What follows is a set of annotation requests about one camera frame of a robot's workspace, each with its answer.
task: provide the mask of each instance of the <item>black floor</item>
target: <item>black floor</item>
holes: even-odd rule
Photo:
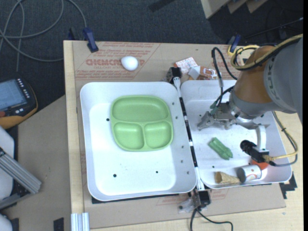
[[[71,27],[80,32],[80,38],[82,29],[90,27],[97,41],[202,44],[225,44],[235,34],[242,36],[242,45],[279,43],[303,33],[301,21],[283,31],[248,37],[303,17],[303,0],[269,0],[253,13],[245,5],[233,14],[223,7],[208,20],[200,0],[71,0],[78,8],[64,0],[61,17],[61,0],[21,0],[24,19],[21,6],[16,6],[8,22],[16,1],[0,0],[0,30],[7,37],[20,36],[22,27],[23,36],[37,34],[59,18],[46,33],[24,38],[19,56],[12,47],[18,48],[17,39],[9,38],[10,43],[0,39],[0,78],[18,70],[33,87],[39,110],[65,93],[62,42]]]

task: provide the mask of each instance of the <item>table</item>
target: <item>table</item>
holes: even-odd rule
[[[80,161],[80,143],[78,131],[78,115],[77,95],[76,95],[76,80],[74,61],[75,41],[64,41],[64,67],[65,67],[65,88],[66,88],[66,107],[67,107],[67,132],[68,132],[68,150],[69,150],[69,174],[70,174],[70,189],[71,189],[71,210],[72,213],[85,212],[83,183],[81,175],[81,161]],[[192,44],[154,44],[160,46],[160,49],[149,50],[149,54],[153,57],[159,55],[159,59],[149,60],[148,65],[158,64],[160,69],[155,73],[147,75],[140,72],[137,76],[132,77],[135,81],[149,81],[153,78],[161,78],[164,74],[164,69],[168,70],[175,61],[193,56],[197,62],[202,62],[205,65],[211,65],[210,50],[214,45],[192,45]],[[221,49],[226,49],[226,46],[218,46]],[[214,221],[231,221],[235,230],[261,230],[261,229],[275,229],[275,230],[303,230],[303,158],[302,158],[302,126],[297,115],[287,115],[279,113],[283,124],[288,128],[288,131],[298,143],[299,155],[298,162],[292,166],[294,176],[297,182],[297,188],[294,192],[287,193],[285,200],[286,208],[242,212],[237,214],[227,214],[210,217]],[[288,143],[287,139],[282,135],[282,141],[286,147],[287,152],[292,152],[293,149]],[[116,231],[116,230],[188,230],[189,219],[177,219],[163,222],[151,222],[143,224],[125,225],[108,228],[92,229],[96,231]],[[225,230],[229,230],[229,224],[223,224]],[[221,230],[220,225],[208,223],[202,218],[196,218],[193,223],[194,230]]]

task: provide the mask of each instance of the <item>screen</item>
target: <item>screen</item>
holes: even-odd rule
[[[16,80],[11,79],[0,83],[0,110],[27,103]]]

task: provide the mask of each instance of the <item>white can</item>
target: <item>white can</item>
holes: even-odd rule
[[[262,172],[258,165],[248,165],[237,170],[237,177],[242,183],[245,181],[260,179],[261,176]]]

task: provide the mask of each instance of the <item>green plate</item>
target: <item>green plate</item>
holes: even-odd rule
[[[111,105],[110,121],[113,137],[124,150],[161,150],[173,140],[169,107],[155,96],[117,98]]]

